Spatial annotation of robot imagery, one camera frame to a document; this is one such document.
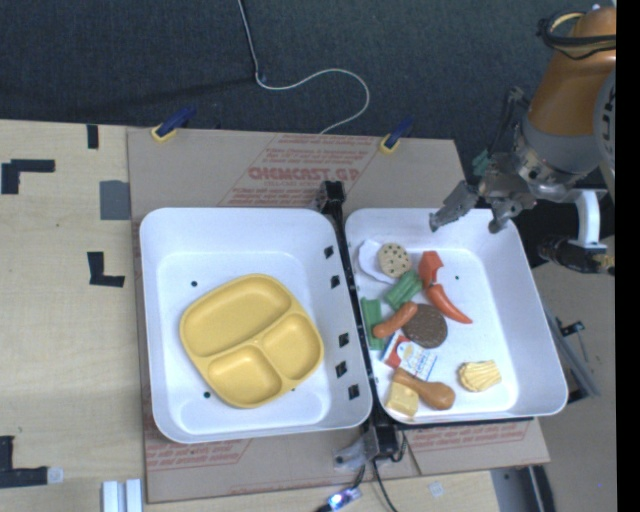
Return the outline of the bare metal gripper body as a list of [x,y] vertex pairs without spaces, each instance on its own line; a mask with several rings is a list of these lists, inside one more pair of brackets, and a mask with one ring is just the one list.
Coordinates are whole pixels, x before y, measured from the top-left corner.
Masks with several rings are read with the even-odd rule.
[[562,202],[582,178],[543,159],[534,149],[517,146],[510,152],[476,157],[479,193],[487,201],[512,200],[530,208],[537,200]]

